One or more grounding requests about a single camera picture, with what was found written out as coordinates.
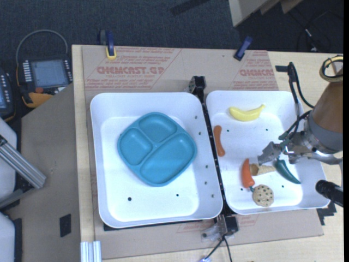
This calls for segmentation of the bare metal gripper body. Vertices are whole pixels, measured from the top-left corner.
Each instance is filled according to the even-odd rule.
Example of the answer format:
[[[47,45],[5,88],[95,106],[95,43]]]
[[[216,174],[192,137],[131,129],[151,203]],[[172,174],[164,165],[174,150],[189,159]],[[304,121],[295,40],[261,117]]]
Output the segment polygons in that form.
[[[280,142],[275,144],[276,152],[273,154],[273,159],[286,156],[289,163],[298,163],[303,158],[317,159],[319,157],[318,150],[307,141],[304,131],[284,132],[278,139]]]

